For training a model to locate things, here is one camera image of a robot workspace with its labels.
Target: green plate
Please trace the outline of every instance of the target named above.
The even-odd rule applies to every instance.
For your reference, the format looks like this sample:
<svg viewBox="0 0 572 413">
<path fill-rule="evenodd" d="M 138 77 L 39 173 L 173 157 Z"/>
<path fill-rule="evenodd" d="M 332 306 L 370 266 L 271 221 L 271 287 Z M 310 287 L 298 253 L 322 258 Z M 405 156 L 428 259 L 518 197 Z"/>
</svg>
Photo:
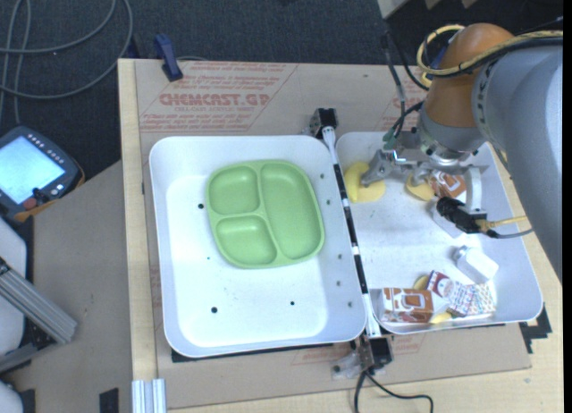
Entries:
<svg viewBox="0 0 572 413">
<path fill-rule="evenodd" d="M 257 160 L 214 172 L 206 209 L 224 258 L 243 268 L 308 260 L 324 245 L 324 224 L 304 171 L 287 161 Z"/>
</svg>

